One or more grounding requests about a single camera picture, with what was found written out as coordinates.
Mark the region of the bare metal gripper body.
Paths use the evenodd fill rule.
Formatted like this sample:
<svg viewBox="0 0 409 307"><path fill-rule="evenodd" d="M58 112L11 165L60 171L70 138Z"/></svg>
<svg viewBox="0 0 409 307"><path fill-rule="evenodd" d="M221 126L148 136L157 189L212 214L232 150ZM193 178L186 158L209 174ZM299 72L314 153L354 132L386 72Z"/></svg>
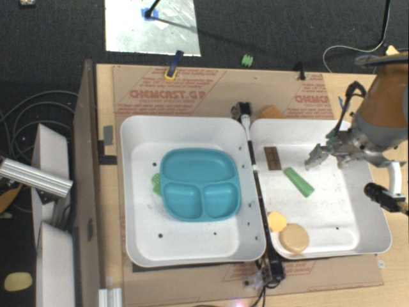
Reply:
<svg viewBox="0 0 409 307"><path fill-rule="evenodd" d="M331 154L352 155L354 160L365 160L377 168L387 167L391 161L384 157L386 150L399 145L399 135L391 130L341 130L329 133Z"/></svg>

